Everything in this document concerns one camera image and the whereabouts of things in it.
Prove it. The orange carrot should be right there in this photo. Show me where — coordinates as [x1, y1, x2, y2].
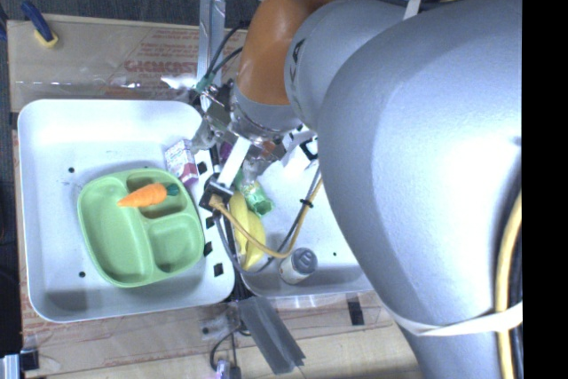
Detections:
[116, 182, 181, 209]

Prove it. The brown cardboard board red print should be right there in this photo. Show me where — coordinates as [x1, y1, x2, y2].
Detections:
[6, 12, 422, 379]

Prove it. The yellow banana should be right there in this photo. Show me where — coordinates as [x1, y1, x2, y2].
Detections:
[228, 189, 268, 272]

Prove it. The pink and white carton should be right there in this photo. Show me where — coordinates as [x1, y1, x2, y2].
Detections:
[163, 138, 201, 187]

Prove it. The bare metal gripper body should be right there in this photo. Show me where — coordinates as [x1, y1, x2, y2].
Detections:
[200, 80, 287, 162]

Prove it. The green divided plate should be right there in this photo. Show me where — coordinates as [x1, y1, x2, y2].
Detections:
[76, 167, 206, 289]

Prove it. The green packet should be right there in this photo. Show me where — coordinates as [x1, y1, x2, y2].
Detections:
[233, 169, 276, 217]

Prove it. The white plastic tray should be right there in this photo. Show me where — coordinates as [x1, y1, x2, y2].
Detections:
[16, 98, 236, 324]
[234, 122, 376, 298]

